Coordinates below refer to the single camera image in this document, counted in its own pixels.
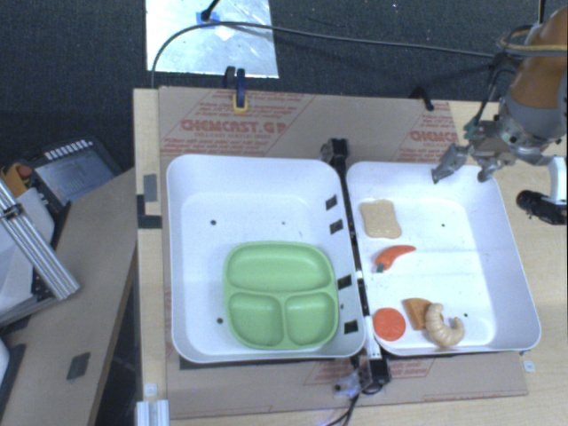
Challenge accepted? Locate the black block with thin wires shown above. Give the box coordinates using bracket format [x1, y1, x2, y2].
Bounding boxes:
[319, 137, 350, 164]
[333, 355, 392, 399]

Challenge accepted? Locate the thin black and white rod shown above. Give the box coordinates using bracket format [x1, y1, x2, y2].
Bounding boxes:
[335, 153, 383, 363]

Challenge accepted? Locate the brown cardboard board red print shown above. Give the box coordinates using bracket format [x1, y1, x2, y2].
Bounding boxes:
[157, 85, 530, 420]

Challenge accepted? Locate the orange pizza slice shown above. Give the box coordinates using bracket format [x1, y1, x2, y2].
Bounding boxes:
[402, 297, 433, 330]

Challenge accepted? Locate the green divided plate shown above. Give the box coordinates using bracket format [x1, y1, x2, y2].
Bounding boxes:
[222, 241, 340, 351]

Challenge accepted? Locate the white plastic tray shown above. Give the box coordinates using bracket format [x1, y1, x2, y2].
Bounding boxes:
[165, 154, 367, 365]
[344, 161, 542, 357]

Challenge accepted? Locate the beige croissant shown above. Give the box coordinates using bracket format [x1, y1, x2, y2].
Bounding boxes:
[424, 303, 466, 349]

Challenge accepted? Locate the orange carrot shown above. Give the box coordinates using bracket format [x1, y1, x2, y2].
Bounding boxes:
[375, 244, 417, 274]

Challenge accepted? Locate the orange round slice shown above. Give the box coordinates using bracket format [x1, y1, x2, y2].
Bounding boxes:
[372, 307, 407, 342]

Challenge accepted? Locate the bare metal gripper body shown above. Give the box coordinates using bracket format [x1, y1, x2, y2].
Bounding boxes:
[470, 120, 556, 167]

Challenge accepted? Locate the beige bread slice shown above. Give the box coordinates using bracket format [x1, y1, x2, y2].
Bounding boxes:
[359, 199, 403, 240]

